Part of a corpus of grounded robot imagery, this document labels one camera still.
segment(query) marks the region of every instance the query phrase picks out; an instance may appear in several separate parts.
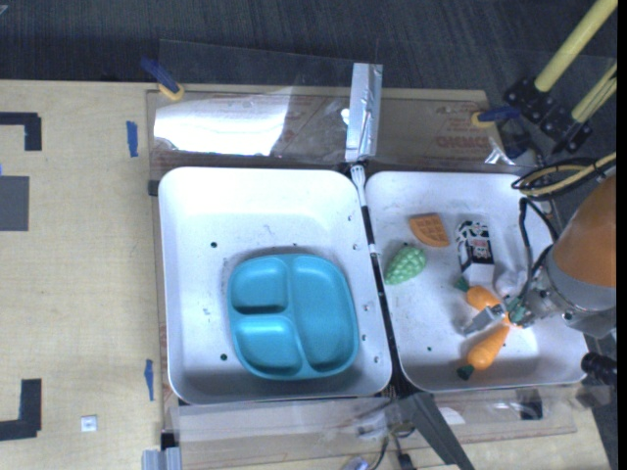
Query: wooden board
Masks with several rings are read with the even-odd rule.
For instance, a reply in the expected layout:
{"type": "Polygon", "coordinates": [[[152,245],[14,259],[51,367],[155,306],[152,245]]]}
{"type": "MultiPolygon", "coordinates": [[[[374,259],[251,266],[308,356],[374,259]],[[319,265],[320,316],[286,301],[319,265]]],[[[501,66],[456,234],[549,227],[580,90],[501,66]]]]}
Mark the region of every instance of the wooden board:
{"type": "MultiPolygon", "coordinates": [[[[41,152],[24,151],[21,127],[0,126],[3,175],[30,176],[29,230],[0,232],[0,420],[18,417],[22,379],[41,378],[43,390],[41,431],[0,442],[2,468],[139,469],[142,451],[159,444],[164,410],[147,194],[146,93],[154,88],[0,81],[0,112],[37,112],[43,122],[41,152]],[[128,120],[138,126],[136,158],[128,120]],[[146,359],[153,360],[154,401],[146,359]],[[81,432],[81,416],[94,414],[98,430],[81,432]]],[[[575,434],[464,448],[477,468],[609,468],[592,412],[573,414],[575,434]]],[[[396,468],[392,457],[380,468],[396,468]]],[[[412,457],[421,467],[441,466],[431,449],[412,457]]],[[[347,460],[259,468],[335,469],[347,460]]]]}

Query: metal bracket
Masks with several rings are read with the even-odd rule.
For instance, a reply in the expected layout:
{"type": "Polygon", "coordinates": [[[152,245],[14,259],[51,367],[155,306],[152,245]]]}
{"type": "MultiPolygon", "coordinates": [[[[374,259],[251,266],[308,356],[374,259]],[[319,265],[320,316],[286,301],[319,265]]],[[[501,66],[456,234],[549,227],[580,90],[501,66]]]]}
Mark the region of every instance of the metal bracket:
{"type": "Polygon", "coordinates": [[[181,470],[183,463],[178,447],[169,447],[165,451],[146,449],[141,455],[142,470],[181,470]]]}
{"type": "Polygon", "coordinates": [[[381,109],[383,67],[355,63],[351,81],[349,123],[346,132],[346,162],[358,162],[376,153],[381,109]]]}
{"type": "Polygon", "coordinates": [[[474,469],[433,396],[420,392],[400,399],[398,404],[401,411],[410,418],[411,424],[445,464],[457,465],[460,470],[474,469]]]}
{"type": "Polygon", "coordinates": [[[503,320],[506,312],[507,309],[503,304],[486,306],[473,317],[472,321],[461,332],[464,336],[468,336],[476,331],[482,331],[493,322],[503,320]]]}

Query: gray carpet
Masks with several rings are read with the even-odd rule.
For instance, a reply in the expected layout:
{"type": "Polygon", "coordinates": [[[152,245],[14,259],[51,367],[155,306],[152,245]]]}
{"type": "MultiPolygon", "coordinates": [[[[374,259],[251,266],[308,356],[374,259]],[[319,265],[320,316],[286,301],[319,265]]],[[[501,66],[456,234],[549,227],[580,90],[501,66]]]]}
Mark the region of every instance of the gray carpet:
{"type": "MultiPolygon", "coordinates": [[[[8,6],[0,14],[0,78],[150,80],[139,67],[144,55],[168,58],[181,81],[226,68],[186,68],[185,46],[173,45],[182,41],[377,62],[384,86],[482,89],[498,106],[521,76],[542,69],[594,1],[0,0],[0,10],[8,6]]],[[[555,86],[564,106],[617,57],[617,35],[614,13],[555,86]]],[[[615,150],[615,99],[593,116],[595,133],[577,157],[615,150]]],[[[565,218],[589,189],[559,202],[565,218]]],[[[596,414],[617,468],[615,399],[596,414]]]]}

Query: green grape toy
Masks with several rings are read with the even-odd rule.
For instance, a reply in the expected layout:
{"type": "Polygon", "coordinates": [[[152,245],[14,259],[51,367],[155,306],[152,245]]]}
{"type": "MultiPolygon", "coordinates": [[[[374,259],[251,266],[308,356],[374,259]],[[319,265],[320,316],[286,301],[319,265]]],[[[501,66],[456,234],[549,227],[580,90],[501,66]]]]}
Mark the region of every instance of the green grape toy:
{"type": "Polygon", "coordinates": [[[400,284],[420,273],[426,263],[424,251],[414,246],[404,246],[392,258],[383,280],[388,285],[400,284]]]}

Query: blue plate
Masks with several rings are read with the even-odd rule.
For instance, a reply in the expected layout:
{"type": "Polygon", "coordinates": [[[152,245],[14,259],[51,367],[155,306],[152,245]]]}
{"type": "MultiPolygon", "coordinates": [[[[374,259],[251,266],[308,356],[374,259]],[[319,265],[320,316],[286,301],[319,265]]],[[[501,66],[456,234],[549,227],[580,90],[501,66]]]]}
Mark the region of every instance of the blue plate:
{"type": "Polygon", "coordinates": [[[276,255],[239,264],[228,281],[228,316],[240,362],[272,380],[338,374],[357,355],[351,291],[332,262],[276,255]]]}

